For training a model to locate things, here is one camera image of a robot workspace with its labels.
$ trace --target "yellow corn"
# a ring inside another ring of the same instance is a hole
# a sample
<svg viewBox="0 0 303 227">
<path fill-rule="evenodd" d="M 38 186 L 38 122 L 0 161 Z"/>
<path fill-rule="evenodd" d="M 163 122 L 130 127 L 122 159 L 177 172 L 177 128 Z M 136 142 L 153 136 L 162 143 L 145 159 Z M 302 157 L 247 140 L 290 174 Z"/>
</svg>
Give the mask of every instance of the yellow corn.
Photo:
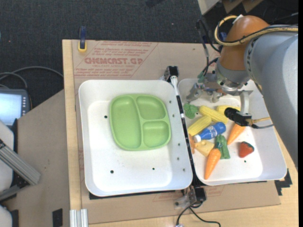
<svg viewBox="0 0 303 227">
<path fill-rule="evenodd" d="M 187 131 L 190 135 L 194 136 L 200 133 L 203 129 L 210 125 L 212 122 L 212 118 L 208 115 L 202 116 L 196 122 L 194 122 L 191 126 L 188 127 Z"/>
<path fill-rule="evenodd" d="M 225 112 L 225 110 L 226 110 L 227 108 L 234 108 L 234 109 L 237 109 L 237 110 L 239 110 L 239 111 L 241 110 L 240 107 L 229 106 L 229 105 L 219 105 L 219 106 L 216 107 L 216 111 L 218 111 L 218 112 L 224 114 L 224 112 Z"/>
<path fill-rule="evenodd" d="M 214 122 L 223 122 L 224 124 L 226 124 L 228 122 L 228 118 L 225 117 L 224 114 L 219 113 L 218 111 L 209 108 L 207 106 L 201 106 L 199 107 L 199 112 L 202 115 L 208 115 L 212 118 L 212 121 Z"/>
</svg>

